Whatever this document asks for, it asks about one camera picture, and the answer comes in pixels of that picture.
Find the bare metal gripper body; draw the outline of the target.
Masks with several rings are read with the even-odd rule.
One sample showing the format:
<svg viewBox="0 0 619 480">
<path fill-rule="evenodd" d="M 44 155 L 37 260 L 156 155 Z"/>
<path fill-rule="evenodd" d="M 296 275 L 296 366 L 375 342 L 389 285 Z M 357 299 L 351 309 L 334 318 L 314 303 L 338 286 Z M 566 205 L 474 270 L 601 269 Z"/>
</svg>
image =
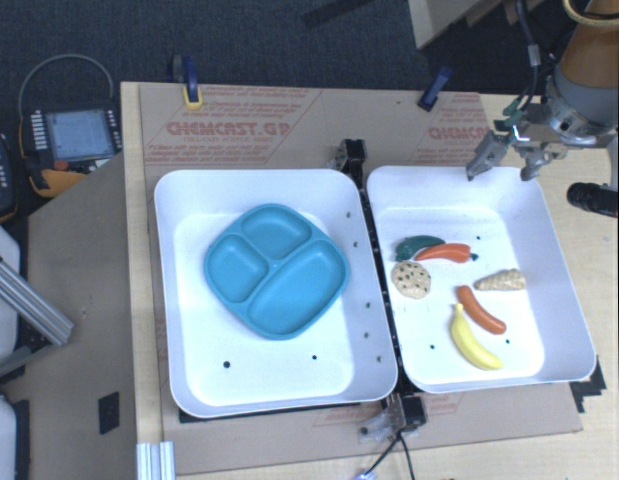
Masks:
<svg viewBox="0 0 619 480">
<path fill-rule="evenodd" d="M 617 136 L 615 125 L 549 104 L 531 104 L 512 133 L 512 146 L 526 164 L 549 164 L 571 149 L 606 148 Z"/>
</svg>

